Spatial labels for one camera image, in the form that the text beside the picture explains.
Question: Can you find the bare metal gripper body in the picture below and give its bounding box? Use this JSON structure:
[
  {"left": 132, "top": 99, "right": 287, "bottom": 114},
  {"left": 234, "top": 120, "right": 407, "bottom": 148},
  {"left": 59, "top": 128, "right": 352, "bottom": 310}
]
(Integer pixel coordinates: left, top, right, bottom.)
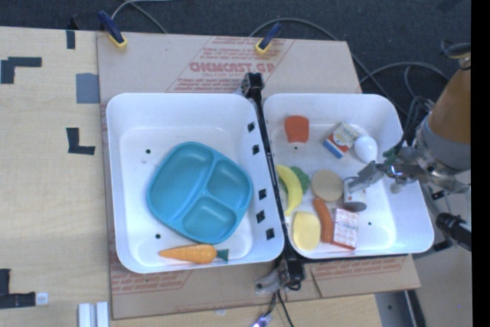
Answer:
[{"left": 382, "top": 146, "right": 471, "bottom": 195}]

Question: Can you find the white egg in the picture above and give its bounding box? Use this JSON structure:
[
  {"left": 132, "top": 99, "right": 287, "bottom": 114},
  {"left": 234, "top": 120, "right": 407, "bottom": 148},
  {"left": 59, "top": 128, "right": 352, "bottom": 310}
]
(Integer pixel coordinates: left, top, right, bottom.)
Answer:
[{"left": 353, "top": 135, "right": 379, "bottom": 165}]

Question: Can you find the small white can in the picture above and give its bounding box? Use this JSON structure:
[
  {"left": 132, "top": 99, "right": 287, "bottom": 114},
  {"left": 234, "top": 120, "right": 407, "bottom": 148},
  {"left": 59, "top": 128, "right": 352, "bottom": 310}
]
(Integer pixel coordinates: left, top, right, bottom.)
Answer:
[{"left": 342, "top": 179, "right": 368, "bottom": 213}]

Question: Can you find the tan round biscuit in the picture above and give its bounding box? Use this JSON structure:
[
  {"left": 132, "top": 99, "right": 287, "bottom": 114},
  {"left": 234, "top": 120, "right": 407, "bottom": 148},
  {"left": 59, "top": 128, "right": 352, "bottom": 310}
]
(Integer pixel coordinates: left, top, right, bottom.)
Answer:
[{"left": 310, "top": 168, "right": 345, "bottom": 203}]

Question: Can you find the white blue orange carton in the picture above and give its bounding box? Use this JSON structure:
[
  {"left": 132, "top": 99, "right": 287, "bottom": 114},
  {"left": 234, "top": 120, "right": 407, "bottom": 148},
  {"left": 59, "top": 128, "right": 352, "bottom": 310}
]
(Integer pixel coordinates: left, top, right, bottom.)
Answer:
[{"left": 322, "top": 121, "right": 361, "bottom": 160}]

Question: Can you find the white plastic tray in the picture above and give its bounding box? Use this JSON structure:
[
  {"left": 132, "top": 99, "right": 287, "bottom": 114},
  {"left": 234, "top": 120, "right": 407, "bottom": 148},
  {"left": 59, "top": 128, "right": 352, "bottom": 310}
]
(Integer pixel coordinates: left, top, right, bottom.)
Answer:
[
  {"left": 263, "top": 92, "right": 436, "bottom": 261},
  {"left": 105, "top": 92, "right": 286, "bottom": 275}
]

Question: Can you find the orange and white packet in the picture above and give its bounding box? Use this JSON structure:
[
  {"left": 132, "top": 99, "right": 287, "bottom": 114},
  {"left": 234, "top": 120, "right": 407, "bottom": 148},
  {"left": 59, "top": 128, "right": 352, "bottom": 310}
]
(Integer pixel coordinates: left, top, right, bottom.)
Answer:
[{"left": 331, "top": 207, "right": 361, "bottom": 251}]

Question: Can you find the green broccoli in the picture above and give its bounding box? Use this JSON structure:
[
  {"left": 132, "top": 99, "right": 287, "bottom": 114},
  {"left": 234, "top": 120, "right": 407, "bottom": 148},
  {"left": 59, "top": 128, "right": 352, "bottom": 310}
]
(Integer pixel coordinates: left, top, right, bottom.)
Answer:
[{"left": 289, "top": 165, "right": 312, "bottom": 195}]

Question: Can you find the orange sausage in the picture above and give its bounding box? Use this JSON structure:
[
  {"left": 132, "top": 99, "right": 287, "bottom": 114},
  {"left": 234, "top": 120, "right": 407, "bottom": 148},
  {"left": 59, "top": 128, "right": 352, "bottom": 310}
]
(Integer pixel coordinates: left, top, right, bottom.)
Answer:
[{"left": 312, "top": 196, "right": 335, "bottom": 244}]

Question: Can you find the yellow banana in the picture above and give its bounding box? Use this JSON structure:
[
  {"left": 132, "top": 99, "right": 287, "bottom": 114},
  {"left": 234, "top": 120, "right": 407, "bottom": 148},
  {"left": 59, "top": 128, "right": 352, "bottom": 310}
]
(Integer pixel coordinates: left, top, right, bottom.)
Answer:
[{"left": 275, "top": 164, "right": 304, "bottom": 217}]

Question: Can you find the yellow bread slice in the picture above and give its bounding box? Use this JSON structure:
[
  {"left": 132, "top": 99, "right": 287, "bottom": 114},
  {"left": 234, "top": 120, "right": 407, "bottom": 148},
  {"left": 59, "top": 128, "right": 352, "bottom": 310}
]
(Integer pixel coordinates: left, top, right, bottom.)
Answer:
[{"left": 292, "top": 211, "right": 322, "bottom": 253}]

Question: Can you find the orange cup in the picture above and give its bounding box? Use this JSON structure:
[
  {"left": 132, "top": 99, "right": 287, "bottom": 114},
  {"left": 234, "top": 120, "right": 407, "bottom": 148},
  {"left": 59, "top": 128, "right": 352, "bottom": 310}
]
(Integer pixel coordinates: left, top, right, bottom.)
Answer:
[{"left": 283, "top": 115, "right": 310, "bottom": 145}]

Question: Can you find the thin black rod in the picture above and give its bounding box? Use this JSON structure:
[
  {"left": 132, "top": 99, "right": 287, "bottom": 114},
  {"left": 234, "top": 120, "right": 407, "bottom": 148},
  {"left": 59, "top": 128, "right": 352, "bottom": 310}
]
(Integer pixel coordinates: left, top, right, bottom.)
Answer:
[{"left": 247, "top": 87, "right": 292, "bottom": 273}]

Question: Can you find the blue divided plate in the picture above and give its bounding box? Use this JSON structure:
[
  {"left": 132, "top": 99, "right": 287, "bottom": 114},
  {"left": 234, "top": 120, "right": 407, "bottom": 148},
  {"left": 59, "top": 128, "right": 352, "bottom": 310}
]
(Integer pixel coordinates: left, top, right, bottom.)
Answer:
[{"left": 145, "top": 141, "right": 254, "bottom": 246}]

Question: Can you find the orange carrot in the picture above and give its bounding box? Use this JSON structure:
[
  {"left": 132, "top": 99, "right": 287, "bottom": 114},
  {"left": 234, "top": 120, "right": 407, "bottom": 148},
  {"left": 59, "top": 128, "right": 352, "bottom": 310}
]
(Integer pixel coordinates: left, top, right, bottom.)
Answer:
[{"left": 158, "top": 244, "right": 230, "bottom": 266}]

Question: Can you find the brown cardboard board red print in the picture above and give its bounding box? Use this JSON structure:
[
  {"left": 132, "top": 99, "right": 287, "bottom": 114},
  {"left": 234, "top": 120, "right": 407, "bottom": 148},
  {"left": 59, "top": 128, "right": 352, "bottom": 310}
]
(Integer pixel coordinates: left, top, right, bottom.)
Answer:
[{"left": 95, "top": 30, "right": 423, "bottom": 321}]

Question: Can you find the black cylinder on white bracket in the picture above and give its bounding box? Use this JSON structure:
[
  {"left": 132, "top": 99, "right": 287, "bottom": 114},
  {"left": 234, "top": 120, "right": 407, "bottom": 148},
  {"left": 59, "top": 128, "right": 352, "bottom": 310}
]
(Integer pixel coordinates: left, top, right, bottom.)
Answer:
[{"left": 435, "top": 211, "right": 472, "bottom": 252}]

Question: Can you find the black block with thin wires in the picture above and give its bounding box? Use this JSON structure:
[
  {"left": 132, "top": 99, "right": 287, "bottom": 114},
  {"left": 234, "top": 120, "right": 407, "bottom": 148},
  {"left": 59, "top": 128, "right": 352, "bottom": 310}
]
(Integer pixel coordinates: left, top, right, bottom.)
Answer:
[
  {"left": 283, "top": 255, "right": 308, "bottom": 291},
  {"left": 240, "top": 72, "right": 266, "bottom": 100}
]

